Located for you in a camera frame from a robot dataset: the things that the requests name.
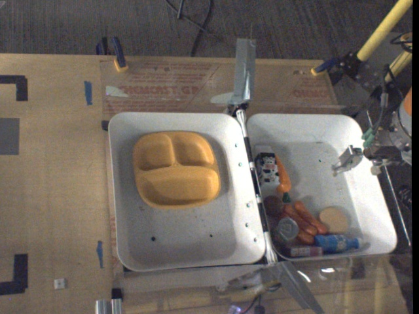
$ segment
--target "gray carpet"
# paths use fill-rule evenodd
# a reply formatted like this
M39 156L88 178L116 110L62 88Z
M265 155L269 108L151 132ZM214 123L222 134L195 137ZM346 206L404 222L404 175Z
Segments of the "gray carpet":
M189 56L198 28L164 0L0 0L0 52L95 54L103 36L125 53ZM179 0L170 0L177 8ZM233 57L237 37L257 39L258 58L325 59L358 49L397 0L213 0L196 56ZM208 0L186 0L203 24ZM409 11L394 29L412 29Z

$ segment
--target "white tray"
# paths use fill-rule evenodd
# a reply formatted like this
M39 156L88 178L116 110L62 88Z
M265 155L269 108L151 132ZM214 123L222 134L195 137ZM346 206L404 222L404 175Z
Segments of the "white tray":
M397 245L394 225L372 163L366 158L350 171L333 176L331 166L349 145L362 147L358 123L344 115L256 114L247 121L252 144L270 145L283 162L293 188L317 215L328 206L341 207L350 220L349 236L360 237L358 251L315 259L387 254Z
M132 149L156 131L195 131L211 144L221 191L207 205L161 210L141 200ZM120 261L134 271L252 264L265 242L240 125L225 114L120 113L109 123Z

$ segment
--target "gray square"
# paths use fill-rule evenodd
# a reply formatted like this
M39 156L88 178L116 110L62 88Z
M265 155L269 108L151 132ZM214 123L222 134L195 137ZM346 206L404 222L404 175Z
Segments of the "gray square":
M0 118L0 155L19 154L19 119Z

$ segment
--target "small white block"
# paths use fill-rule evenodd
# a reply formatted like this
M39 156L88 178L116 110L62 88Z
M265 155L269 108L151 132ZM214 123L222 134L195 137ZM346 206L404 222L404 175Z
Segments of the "small white block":
M61 290L62 288L67 287L67 279L66 278L59 278L54 280L54 289Z

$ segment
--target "yellow pipe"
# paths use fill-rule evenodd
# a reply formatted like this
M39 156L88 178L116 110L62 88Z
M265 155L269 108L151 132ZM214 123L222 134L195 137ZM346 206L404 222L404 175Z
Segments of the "yellow pipe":
M413 55L407 51L403 51L400 55L398 55L398 57L390 65L390 70L395 77L412 61L412 57ZM392 81L392 77L389 73L387 73L384 80L386 82Z
M395 27L412 5L413 0L398 0L398 2L396 2L394 7L370 36L368 41L357 53L357 57L360 61L367 61L368 58L371 57L373 52L378 48L382 41L386 39L389 32Z

